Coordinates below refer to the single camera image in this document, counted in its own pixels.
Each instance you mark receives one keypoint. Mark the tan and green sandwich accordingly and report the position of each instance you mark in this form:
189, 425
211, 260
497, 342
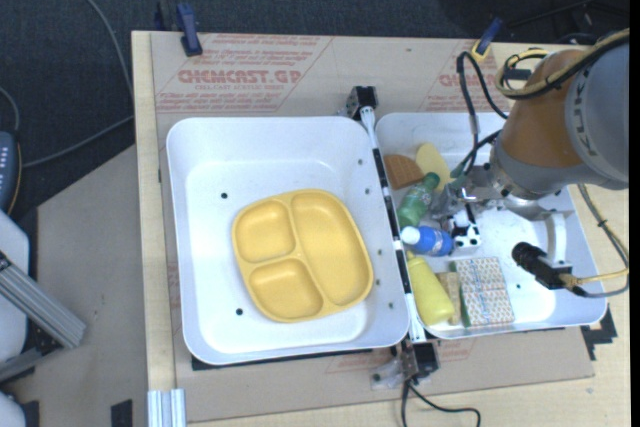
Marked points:
449, 290

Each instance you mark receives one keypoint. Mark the yellow squeeze bottle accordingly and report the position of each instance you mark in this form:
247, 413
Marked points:
430, 290

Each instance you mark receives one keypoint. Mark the black and white carton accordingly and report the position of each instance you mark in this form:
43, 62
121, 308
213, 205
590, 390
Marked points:
466, 235

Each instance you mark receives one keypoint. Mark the white plastic tray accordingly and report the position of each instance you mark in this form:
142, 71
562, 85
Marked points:
210, 225
530, 310

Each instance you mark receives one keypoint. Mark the blue bottle with white cap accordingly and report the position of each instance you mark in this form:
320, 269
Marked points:
432, 241

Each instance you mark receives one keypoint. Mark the yellow divided plate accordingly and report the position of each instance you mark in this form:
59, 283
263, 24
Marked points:
320, 240

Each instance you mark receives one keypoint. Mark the thin black and white rod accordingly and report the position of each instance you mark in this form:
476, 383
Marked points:
386, 195

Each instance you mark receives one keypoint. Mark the brown cardboard board red print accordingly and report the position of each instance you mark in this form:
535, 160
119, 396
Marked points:
300, 75

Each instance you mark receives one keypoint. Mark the black cylinder on white bracket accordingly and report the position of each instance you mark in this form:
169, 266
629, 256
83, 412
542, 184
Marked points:
542, 267

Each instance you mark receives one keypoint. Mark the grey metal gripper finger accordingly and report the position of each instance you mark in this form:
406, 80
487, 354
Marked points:
466, 197
442, 204

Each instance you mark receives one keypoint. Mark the green plastic bottle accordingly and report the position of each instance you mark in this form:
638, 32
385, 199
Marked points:
414, 205

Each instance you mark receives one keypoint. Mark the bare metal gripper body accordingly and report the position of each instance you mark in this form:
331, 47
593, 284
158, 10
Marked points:
492, 187

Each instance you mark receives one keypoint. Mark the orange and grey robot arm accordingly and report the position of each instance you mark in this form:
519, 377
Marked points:
555, 130

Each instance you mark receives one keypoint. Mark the orange patterned white packet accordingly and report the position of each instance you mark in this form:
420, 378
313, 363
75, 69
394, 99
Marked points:
489, 307
480, 273

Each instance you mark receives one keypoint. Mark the brown waffle biscuit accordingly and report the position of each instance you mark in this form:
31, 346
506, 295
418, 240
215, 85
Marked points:
400, 170

